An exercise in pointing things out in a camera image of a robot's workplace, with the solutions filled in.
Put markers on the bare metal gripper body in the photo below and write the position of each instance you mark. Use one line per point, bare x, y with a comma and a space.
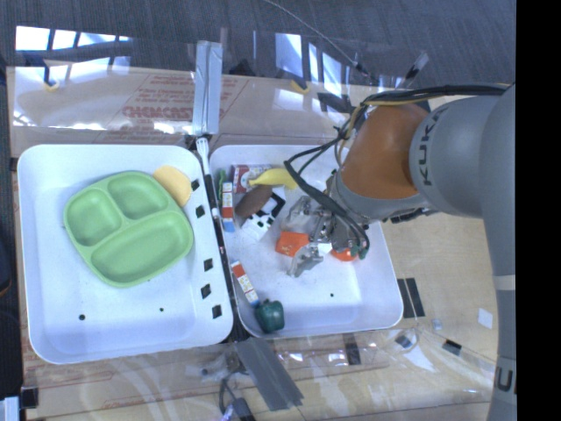
339, 233

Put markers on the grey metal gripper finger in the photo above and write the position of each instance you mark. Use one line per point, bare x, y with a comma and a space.
307, 259
301, 212

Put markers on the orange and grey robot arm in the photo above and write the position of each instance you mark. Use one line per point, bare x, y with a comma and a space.
460, 156

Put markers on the orange round toy fruit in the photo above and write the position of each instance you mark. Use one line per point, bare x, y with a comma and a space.
344, 254

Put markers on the white plastic tray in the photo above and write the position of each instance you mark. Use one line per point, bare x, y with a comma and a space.
131, 323
315, 292

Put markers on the yellow banana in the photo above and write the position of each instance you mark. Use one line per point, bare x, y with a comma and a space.
274, 177

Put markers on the black and white carton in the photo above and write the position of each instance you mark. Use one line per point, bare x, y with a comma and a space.
258, 227

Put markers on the brown sausage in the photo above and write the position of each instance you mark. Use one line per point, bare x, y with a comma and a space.
253, 201

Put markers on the green bell pepper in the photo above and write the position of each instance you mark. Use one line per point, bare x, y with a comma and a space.
270, 317

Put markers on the red and white carton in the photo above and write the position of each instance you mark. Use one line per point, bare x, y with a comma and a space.
241, 178

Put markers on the white orange and blue carton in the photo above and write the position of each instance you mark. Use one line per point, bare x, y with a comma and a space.
227, 206

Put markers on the small green toy food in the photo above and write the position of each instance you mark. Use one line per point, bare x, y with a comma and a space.
222, 178

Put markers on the yellow flat toy food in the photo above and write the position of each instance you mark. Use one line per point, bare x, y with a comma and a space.
173, 182

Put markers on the green divided plate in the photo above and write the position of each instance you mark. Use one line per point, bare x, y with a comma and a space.
131, 235

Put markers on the brown cardboard board, red print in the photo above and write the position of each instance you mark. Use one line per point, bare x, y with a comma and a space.
131, 103

